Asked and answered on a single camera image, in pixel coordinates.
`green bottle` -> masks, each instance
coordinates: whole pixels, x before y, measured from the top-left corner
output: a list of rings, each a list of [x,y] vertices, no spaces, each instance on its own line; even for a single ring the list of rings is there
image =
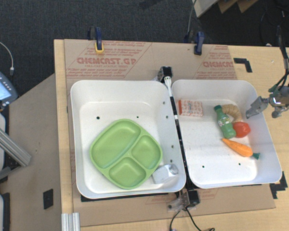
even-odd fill
[[[236,131],[233,129],[229,116],[223,112],[220,105],[215,106],[214,110],[217,113],[217,123],[223,132],[223,136],[226,139],[235,137]]]

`croissant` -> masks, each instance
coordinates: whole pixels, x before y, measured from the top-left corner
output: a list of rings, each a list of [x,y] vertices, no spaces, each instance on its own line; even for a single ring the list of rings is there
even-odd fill
[[[231,115],[233,117],[234,120],[232,121],[232,123],[242,121],[242,114],[236,105],[233,104],[222,105],[222,111],[225,114]]]

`red tomato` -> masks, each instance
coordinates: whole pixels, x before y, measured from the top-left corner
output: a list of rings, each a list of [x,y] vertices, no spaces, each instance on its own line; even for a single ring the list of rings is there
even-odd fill
[[[250,126],[246,122],[238,121],[233,124],[237,138],[243,138],[250,132]]]

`wooden table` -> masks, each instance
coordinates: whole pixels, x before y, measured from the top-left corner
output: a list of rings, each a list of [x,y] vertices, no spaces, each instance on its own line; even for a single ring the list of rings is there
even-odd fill
[[[268,96],[267,90],[275,84],[284,74],[283,59],[278,48],[273,47],[246,47],[229,46],[232,58],[247,58],[252,66],[252,73],[247,73],[243,64],[236,64],[237,79],[251,83],[258,95]],[[60,182],[61,182],[61,205],[62,213],[73,213],[71,166],[68,139],[68,117],[66,113],[66,79],[65,76],[65,47],[64,40],[54,41]],[[217,231],[228,230],[289,230],[289,111],[284,112],[282,117],[271,118],[272,107],[264,111],[264,116],[272,136],[276,152],[279,157],[282,170],[284,171],[288,188],[278,192],[275,200],[276,208],[229,214],[195,217],[197,225],[205,230],[215,227]],[[167,231],[169,219],[154,221],[141,221],[103,226],[82,227],[82,231]],[[176,218],[173,228],[179,231],[195,230],[188,217]]]

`green plate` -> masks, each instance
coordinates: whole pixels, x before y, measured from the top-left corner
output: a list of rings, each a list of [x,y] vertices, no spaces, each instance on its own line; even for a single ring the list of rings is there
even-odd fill
[[[96,168],[112,183],[127,190],[144,183],[162,157],[157,141],[128,119],[113,122],[90,147],[90,158]]]

